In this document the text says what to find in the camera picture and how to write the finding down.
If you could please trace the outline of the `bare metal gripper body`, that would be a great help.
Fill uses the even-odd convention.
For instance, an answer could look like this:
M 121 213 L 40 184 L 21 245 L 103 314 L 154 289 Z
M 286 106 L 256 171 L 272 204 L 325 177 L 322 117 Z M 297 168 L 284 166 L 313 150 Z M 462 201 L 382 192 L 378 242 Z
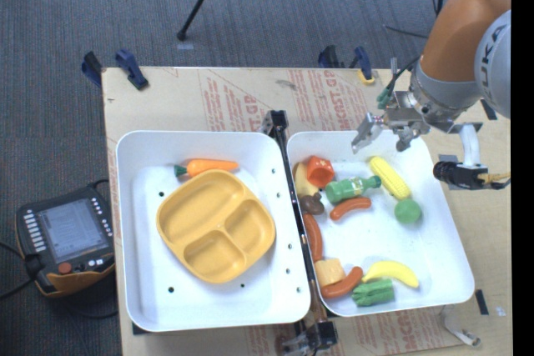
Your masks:
M 422 100 L 410 91 L 394 91 L 385 106 L 383 121 L 394 132 L 411 129 L 427 134 L 431 128 L 448 132 L 465 112 L 464 108 L 451 108 L 423 95 Z

